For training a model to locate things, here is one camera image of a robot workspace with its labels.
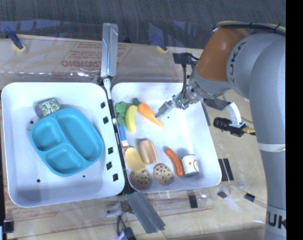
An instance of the white can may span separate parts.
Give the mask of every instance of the white can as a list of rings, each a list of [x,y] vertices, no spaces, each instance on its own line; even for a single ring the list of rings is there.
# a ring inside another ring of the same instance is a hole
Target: white can
[[[200,173],[196,156],[194,154],[187,154],[183,156],[181,158],[181,164],[186,177],[194,176]]]

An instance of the white tray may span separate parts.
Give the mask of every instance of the white tray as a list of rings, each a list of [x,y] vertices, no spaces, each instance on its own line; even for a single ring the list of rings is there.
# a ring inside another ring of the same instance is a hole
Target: white tray
[[[56,98],[62,108],[81,111],[100,133],[102,157],[71,176],[54,174],[34,149],[30,130],[38,102]],[[125,177],[105,91],[94,83],[15,82],[1,93],[8,192],[21,207],[37,207],[118,195]]]
[[[124,82],[112,88],[111,96],[114,106],[121,101],[130,104],[133,103],[134,98],[138,98],[156,113],[165,101],[182,90],[182,85],[182,83]],[[135,190],[144,193],[191,190],[214,187],[221,181],[222,171],[200,102],[189,106],[186,110],[173,108],[161,119],[164,127],[159,127],[139,112],[136,113],[135,121],[136,133],[126,131],[128,144],[139,151],[140,140],[151,140],[158,155],[157,163],[146,166],[152,176],[151,185],[143,189],[132,184]],[[176,176],[172,162],[164,153],[166,147],[171,148],[179,157],[195,154],[200,173],[191,177]],[[166,164],[174,173],[174,181],[170,184],[161,185],[153,179],[153,169],[158,163]],[[127,164],[126,169],[131,181],[131,171]]]

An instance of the red sausage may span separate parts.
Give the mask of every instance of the red sausage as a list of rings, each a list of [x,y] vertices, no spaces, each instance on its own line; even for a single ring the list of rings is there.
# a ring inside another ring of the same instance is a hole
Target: red sausage
[[[184,169],[180,158],[170,148],[165,149],[165,154],[170,158],[171,162],[173,163],[176,175],[179,177],[183,176]]]

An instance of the tin can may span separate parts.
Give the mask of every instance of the tin can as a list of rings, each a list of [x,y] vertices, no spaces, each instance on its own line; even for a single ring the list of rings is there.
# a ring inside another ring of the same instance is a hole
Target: tin can
[[[194,176],[200,173],[196,156],[194,154],[187,154],[183,156],[181,158],[181,164],[186,177]]]
[[[35,106],[36,114],[39,118],[44,118],[61,108],[61,105],[55,98],[45,100]]]

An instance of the table surface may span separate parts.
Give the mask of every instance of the table surface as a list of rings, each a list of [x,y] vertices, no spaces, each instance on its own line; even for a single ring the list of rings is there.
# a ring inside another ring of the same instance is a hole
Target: table surface
[[[85,68],[81,73],[86,73],[87,77],[83,78],[77,69],[81,68],[82,63],[97,61],[99,56],[95,56],[101,54],[99,40],[38,35],[19,35],[19,38],[29,50],[22,54],[12,50],[0,52],[0,90],[11,82],[25,81],[28,71],[38,72],[28,79],[35,82],[95,80],[93,69]],[[0,38],[0,51],[6,48],[6,42],[9,40]],[[117,77],[113,78],[112,84],[131,81],[180,83],[183,81],[183,73],[181,66],[174,63],[173,53],[182,52],[192,53],[199,58],[202,50],[167,47],[164,52],[155,45],[119,43]],[[78,64],[75,66],[73,61],[78,61]],[[191,68],[188,67],[187,70],[187,74],[190,74]],[[227,101],[235,101],[240,114],[251,120],[249,101],[233,90],[227,91],[224,97]],[[215,117],[229,118],[226,109],[217,111],[207,108],[206,111],[210,122]],[[267,190],[256,137],[244,134],[239,138],[213,126],[209,126],[209,130],[217,158],[225,166],[230,166],[232,178],[223,178],[215,187],[194,190],[197,207],[191,207],[188,191],[147,194],[150,203],[164,221],[165,229],[147,234],[136,215],[126,212],[122,215],[124,224],[132,228],[137,239],[263,238]],[[7,234],[8,239],[117,239],[117,207],[124,196],[22,208],[15,205],[8,195],[4,142],[2,159],[5,218],[14,221],[14,231]]]

